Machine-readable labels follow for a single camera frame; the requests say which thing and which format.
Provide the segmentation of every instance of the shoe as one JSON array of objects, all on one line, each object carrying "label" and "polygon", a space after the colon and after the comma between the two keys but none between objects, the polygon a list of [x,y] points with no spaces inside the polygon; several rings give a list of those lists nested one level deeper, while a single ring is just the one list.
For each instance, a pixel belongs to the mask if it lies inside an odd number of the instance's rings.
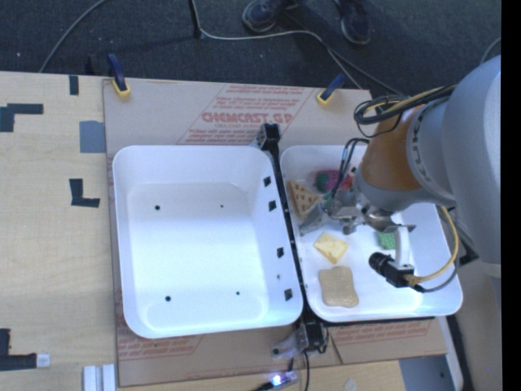
[{"label": "shoe", "polygon": [[243,22],[253,32],[263,33],[275,26],[286,9],[298,7],[292,0],[254,0],[243,12]]},{"label": "shoe", "polygon": [[364,7],[353,0],[333,0],[342,14],[340,27],[345,38],[357,45],[370,40],[369,19]]}]

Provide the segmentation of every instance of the empty white tray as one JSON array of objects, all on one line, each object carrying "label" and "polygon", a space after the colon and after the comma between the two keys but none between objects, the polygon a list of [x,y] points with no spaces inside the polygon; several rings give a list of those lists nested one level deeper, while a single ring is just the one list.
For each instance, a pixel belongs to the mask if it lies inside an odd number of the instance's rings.
[{"label": "empty white tray", "polygon": [[[344,147],[341,146],[295,146],[288,148],[281,156],[282,174],[286,181],[296,180],[304,185],[313,184],[317,171],[337,170]],[[358,166],[365,147],[357,147],[352,166]],[[462,290],[458,277],[446,287],[428,293],[416,292],[411,288],[395,288],[382,275],[369,266],[369,257],[374,252],[393,255],[379,246],[376,231],[368,226],[359,226],[351,235],[344,235],[338,222],[329,222],[319,230],[300,235],[300,221],[290,213],[296,237],[306,297],[313,312],[333,323],[360,322],[382,319],[407,319],[453,314],[462,304]],[[450,251],[443,228],[433,204],[416,204],[393,218],[402,224],[414,224],[409,241],[412,263],[416,275],[429,275],[441,268],[450,258]],[[338,262],[338,266],[348,266],[352,270],[355,290],[360,302],[352,308],[328,306],[322,299],[322,289],[318,279],[320,270],[333,265],[315,249],[313,243],[327,231],[348,243],[348,250]],[[425,288],[433,288],[443,283],[452,273],[450,268],[440,277],[423,283]]]},{"label": "empty white tray", "polygon": [[303,298],[269,157],[132,146],[113,162],[123,310],[147,338],[281,326]]}]

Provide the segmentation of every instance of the foot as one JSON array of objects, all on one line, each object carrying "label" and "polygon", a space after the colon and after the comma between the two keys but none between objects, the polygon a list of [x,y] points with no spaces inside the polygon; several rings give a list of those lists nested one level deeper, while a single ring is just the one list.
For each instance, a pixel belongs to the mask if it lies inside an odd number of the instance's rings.
[{"label": "foot", "polygon": [[292,0],[254,0],[244,9],[243,22],[253,32],[267,32],[283,11],[297,6]]},{"label": "foot", "polygon": [[357,45],[370,40],[369,19],[364,7],[353,0],[333,0],[342,14],[340,27],[345,38]]}]

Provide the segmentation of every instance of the sneaker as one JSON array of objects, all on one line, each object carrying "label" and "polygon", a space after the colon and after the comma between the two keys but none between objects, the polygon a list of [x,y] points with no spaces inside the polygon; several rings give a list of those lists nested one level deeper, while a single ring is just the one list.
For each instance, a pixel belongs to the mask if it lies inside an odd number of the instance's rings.
[{"label": "sneaker", "polygon": [[298,6],[292,0],[254,0],[244,9],[243,22],[253,32],[263,33],[275,26],[283,11]]},{"label": "sneaker", "polygon": [[370,40],[369,19],[364,7],[353,0],[333,0],[342,14],[340,27],[345,38],[357,45]]}]

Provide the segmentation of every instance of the cardboard box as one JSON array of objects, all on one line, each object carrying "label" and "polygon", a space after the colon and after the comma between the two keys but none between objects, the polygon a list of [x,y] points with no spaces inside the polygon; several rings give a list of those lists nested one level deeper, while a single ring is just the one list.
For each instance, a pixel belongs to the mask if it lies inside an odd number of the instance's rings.
[{"label": "cardboard box", "polygon": [[[251,144],[263,123],[280,125],[281,151],[344,145],[360,136],[352,113],[369,92],[337,90],[321,105],[315,98],[322,89],[312,88],[147,80],[129,86],[130,95],[121,98],[109,80],[103,85],[120,386],[286,370],[288,361],[273,360],[270,346],[292,326],[160,340],[130,331],[121,304],[112,159],[130,145]],[[329,333],[326,352],[310,355],[312,367],[446,353],[436,319],[330,327]]]}]

